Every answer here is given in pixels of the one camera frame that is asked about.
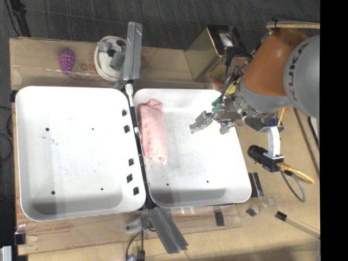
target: toy grape bunch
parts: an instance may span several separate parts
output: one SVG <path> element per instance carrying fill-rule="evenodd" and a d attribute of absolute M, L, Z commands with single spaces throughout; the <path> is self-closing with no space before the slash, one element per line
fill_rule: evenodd
<path fill-rule="evenodd" d="M 67 76 L 74 67 L 75 53 L 70 49 L 65 49 L 59 53 L 61 71 Z"/>

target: white plastic tray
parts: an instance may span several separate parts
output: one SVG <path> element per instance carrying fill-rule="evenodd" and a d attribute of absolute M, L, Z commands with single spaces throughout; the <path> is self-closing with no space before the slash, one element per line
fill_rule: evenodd
<path fill-rule="evenodd" d="M 143 206 L 144 181 L 123 93 L 30 86 L 18 92 L 16 113 L 21 207 L 30 219 Z"/>
<path fill-rule="evenodd" d="M 163 104 L 168 159 L 146 159 L 153 201 L 160 207 L 194 207 L 246 201 L 251 184 L 235 128 L 221 135 L 220 125 L 191 134 L 189 125 L 220 95 L 214 90 L 142 89 L 134 104 L 150 98 Z"/>

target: white cable coil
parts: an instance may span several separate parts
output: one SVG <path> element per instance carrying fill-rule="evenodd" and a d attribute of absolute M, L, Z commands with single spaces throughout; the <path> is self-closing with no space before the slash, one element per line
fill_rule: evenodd
<path fill-rule="evenodd" d="M 120 52 L 121 47 L 116 43 L 118 40 L 121 40 L 124 43 L 126 43 L 125 39 L 118 38 L 115 36 L 106 36 L 102 38 L 100 42 L 107 41 L 112 44 L 111 49 L 114 49 L 116 52 Z M 110 67 L 112 59 L 113 58 L 110 57 L 107 52 L 100 51 L 98 46 L 96 47 L 96 50 L 94 52 L 94 64 L 96 66 L 98 74 L 100 75 L 100 77 L 109 82 L 119 83 L 120 81 L 122 81 L 123 69 L 117 71 Z"/>

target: wooden surface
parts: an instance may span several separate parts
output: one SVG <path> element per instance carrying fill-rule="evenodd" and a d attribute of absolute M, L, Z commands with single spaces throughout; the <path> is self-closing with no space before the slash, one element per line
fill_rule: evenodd
<path fill-rule="evenodd" d="M 12 59 L 13 57 L 17 59 L 17 53 L 21 51 L 19 47 L 16 45 L 16 53 L 11 52 Z M 26 51 L 30 50 L 30 48 L 31 45 L 27 43 Z M 145 73 L 148 81 L 141 88 L 150 86 L 156 86 L 157 88 L 168 88 L 168 86 L 173 86 L 173 88 L 190 88 L 191 86 L 206 88 L 205 85 L 195 84 L 190 78 L 190 74 L 187 73 L 187 64 L 184 62 L 184 58 L 182 58 L 182 51 L 154 49 L 155 51 L 147 51 L 148 63 L 143 68 L 149 69 Z M 166 72 L 165 69 L 167 59 L 176 59 L 171 62 L 174 66 L 169 65 L 168 67 L 168 70 L 171 72 Z M 14 78 L 17 80 L 16 70 L 16 67 L 11 67 L 11 78 L 14 74 Z M 25 69 L 22 69 L 21 72 L 22 82 L 30 82 L 30 73 L 24 74 Z M 45 80 L 42 82 L 42 85 L 49 84 L 49 78 L 45 74 L 43 76 Z M 16 81 L 16 84 L 19 88 L 22 86 L 18 81 Z M 320 181 L 319 161 L 317 161 L 319 160 L 319 152 L 315 152 L 311 145 L 312 143 L 308 141 L 310 135 L 304 120 L 304 117 L 299 119 L 294 110 L 289 108 L 283 115 L 284 130 L 280 132 L 280 136 L 281 154 L 285 156 L 284 161 L 290 166 L 310 175 L 315 180 L 315 184 L 303 183 L 307 196 L 305 203 L 301 203 L 295 198 L 279 173 L 268 172 L 247 156 L 247 149 L 251 145 L 268 147 L 266 134 L 256 133 L 246 126 L 239 127 L 237 132 L 248 172 L 256 172 L 258 174 L 264 196 L 260 199 L 252 198 L 244 204 L 234 205 L 234 213 L 227 216 L 226 219 L 236 219 L 234 222 L 236 227 L 220 230 L 218 227 L 207 227 L 206 231 L 204 231 L 204 227 L 197 227 L 199 233 L 191 231 L 184 234 L 189 244 L 188 250 L 185 252 L 166 254 L 159 239 L 154 238 L 156 234 L 149 233 L 147 235 L 148 239 L 144 242 L 146 260 L 315 260 L 319 246 L 318 236 L 320 235 Z M 228 156 L 217 157 L 225 157 L 226 165 L 233 162 L 233 159 L 229 159 Z M 297 192 L 300 192 L 295 186 L 296 183 L 291 181 L 291 179 L 290 183 Z M 250 216 L 246 212 L 251 207 L 256 211 L 255 216 Z M 278 211 L 288 216 L 287 222 L 275 217 Z M 127 241 L 120 240 L 119 242 L 111 241 L 111 244 L 39 253 L 40 250 L 35 249 L 35 245 L 42 243 L 42 239 L 45 237 L 36 235 L 31 238 L 31 245 L 33 246 L 31 252 L 33 254 L 29 255 L 29 260 L 124 260 L 128 244 Z M 48 240 L 46 243 L 57 243 L 58 240 Z M 130 253 L 136 255 L 136 247 L 139 245 L 138 241 L 133 243 Z"/>

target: black floor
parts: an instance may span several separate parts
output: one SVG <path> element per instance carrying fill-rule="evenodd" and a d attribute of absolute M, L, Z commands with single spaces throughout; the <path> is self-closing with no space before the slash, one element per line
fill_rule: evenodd
<path fill-rule="evenodd" d="M 97 42 L 126 37 L 127 24 L 143 24 L 143 45 L 185 49 L 207 24 L 235 26 L 250 51 L 273 16 L 320 21 L 320 0 L 22 0 L 32 37 Z M 16 19 L 14 24 L 19 31 Z M 0 154 L 9 153 L 9 38 L 17 37 L 0 0 Z M 13 243 L 14 171 L 0 163 L 0 247 Z"/>

